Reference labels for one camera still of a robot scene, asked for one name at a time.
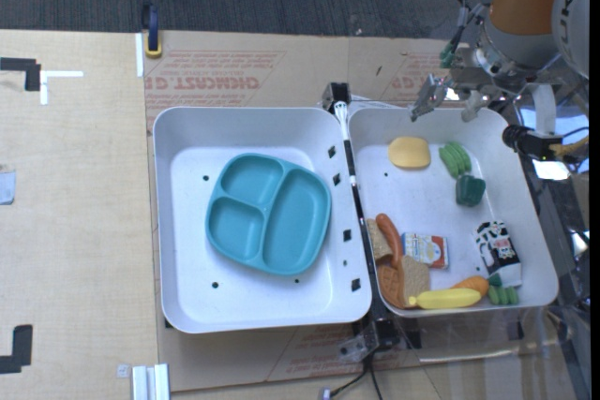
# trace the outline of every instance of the green vegetable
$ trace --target green vegetable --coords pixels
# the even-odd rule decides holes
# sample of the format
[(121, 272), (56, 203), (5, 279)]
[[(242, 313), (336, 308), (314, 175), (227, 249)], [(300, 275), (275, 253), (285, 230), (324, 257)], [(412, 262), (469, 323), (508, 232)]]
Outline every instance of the green vegetable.
[(498, 298), (500, 299), (500, 305), (508, 305), (508, 295), (506, 295), (506, 289), (498, 288)]
[(498, 295), (498, 288), (491, 284), (489, 284), (489, 289), (487, 289), (487, 296), (489, 301), (494, 305), (498, 305), (500, 303), (500, 296)]
[(487, 281), (494, 287), (501, 287), (503, 285), (503, 281), (498, 274), (492, 275)]
[(457, 141), (449, 141), (448, 145), (460, 155), (462, 163), (465, 167), (465, 171), (471, 171), (471, 168), (473, 167), (471, 164), (471, 158), (469, 157), (469, 154), (467, 154), (467, 151), (464, 149), (464, 147)]
[(510, 303), (511, 305), (518, 304), (517, 289), (515, 289), (514, 287), (507, 287), (506, 295), (508, 296), (508, 303)]
[(474, 207), (484, 196), (486, 182), (472, 175), (462, 175), (457, 180), (456, 198), (458, 205)]
[(460, 172), (458, 171), (457, 162), (452, 154), (448, 153), (448, 151), (445, 150), (445, 147), (440, 148), (438, 152), (440, 153), (440, 158), (442, 159), (443, 164), (450, 172), (450, 175), (452, 175), (452, 177), (455, 179), (458, 178)]
[(462, 156), (460, 155), (460, 153), (458, 151), (456, 151), (454, 149), (454, 147), (450, 146), (450, 145), (446, 145), (445, 147), (443, 147), (443, 149), (450, 155), (452, 156), (452, 158), (454, 158), (454, 161), (457, 164), (458, 167), (458, 175), (462, 174), (465, 172), (465, 164), (462, 161)]

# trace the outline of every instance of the toy green pepper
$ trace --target toy green pepper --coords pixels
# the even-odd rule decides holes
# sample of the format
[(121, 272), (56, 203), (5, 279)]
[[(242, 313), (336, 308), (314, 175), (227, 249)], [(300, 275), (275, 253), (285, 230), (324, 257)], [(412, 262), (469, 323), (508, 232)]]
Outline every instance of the toy green pepper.
[(481, 201), (485, 191), (485, 180), (472, 175), (461, 175), (457, 180), (457, 203), (473, 207)]

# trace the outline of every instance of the toy food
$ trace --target toy food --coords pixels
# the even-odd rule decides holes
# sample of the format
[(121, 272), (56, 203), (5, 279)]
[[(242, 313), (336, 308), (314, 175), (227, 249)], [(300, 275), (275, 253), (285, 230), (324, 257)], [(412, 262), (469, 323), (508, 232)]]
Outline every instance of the toy food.
[(457, 179), (459, 175), (471, 171), (471, 158), (459, 143), (455, 141), (446, 143), (438, 152), (453, 178)]
[(521, 285), (521, 262), (506, 225), (502, 221), (483, 222), (474, 235), (487, 273), (497, 274), (505, 287)]
[(484, 196), (486, 181), (472, 175), (461, 175), (457, 180), (456, 199), (458, 205), (474, 207)]
[(428, 290), (409, 297), (409, 304), (421, 308), (460, 308), (481, 300), (481, 293), (473, 289)]
[(412, 257), (403, 256), (396, 269), (380, 265), (377, 277), (383, 298), (397, 308), (415, 308), (408, 299), (431, 288), (429, 268)]
[(392, 249), (392, 259), (390, 260), (390, 264), (392, 267), (397, 268), (399, 260), (403, 255), (400, 234), (390, 217), (386, 214), (378, 214), (375, 217), (375, 222), (377, 223), (377, 227), (382, 231), (387, 244)]
[(385, 240), (382, 231), (377, 226), (377, 221), (374, 218), (367, 219), (368, 236), (371, 239), (373, 247), (373, 258), (378, 265), (383, 262), (391, 261), (394, 252)]
[(481, 275), (473, 275), (453, 285), (451, 289), (473, 289), (485, 297), (488, 294), (489, 282)]
[(514, 287), (489, 286), (487, 291), (489, 301), (494, 305), (516, 305), (518, 304), (517, 289)]
[(439, 235), (402, 233), (404, 255), (413, 257), (433, 269), (448, 268), (448, 244)]
[(387, 147), (387, 156), (397, 167), (423, 169), (431, 163), (429, 143), (420, 137), (397, 137)]

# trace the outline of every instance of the metal bracket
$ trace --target metal bracket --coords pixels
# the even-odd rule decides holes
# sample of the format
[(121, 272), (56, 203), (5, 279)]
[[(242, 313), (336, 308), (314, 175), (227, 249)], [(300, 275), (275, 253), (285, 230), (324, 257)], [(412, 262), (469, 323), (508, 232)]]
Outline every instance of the metal bracket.
[(379, 346), (375, 323), (371, 322), (358, 335), (339, 344), (337, 357), (341, 362), (361, 362)]
[(138, 365), (131, 369), (131, 400), (170, 400), (169, 366)]
[(331, 82), (325, 87), (322, 93), (322, 107), (329, 111), (334, 112), (334, 105), (338, 102), (344, 102), (346, 105), (350, 105), (352, 96), (350, 94), (350, 85), (348, 83)]
[(414, 122), (421, 115), (430, 113), (438, 107), (446, 97), (448, 87), (443, 79), (433, 77), (429, 74), (419, 90), (419, 96), (416, 101), (409, 106), (411, 120)]

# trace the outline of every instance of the white tape marker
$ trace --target white tape marker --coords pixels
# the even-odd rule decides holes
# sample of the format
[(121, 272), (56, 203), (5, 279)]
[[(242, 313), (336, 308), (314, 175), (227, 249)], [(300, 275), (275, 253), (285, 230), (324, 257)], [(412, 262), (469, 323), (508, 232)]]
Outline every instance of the white tape marker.
[(143, 37), (142, 33), (135, 35), (135, 59), (138, 65), (138, 77), (143, 77)]
[(39, 72), (39, 103), (48, 105), (48, 79), (50, 77), (83, 77), (81, 70), (41, 70)]

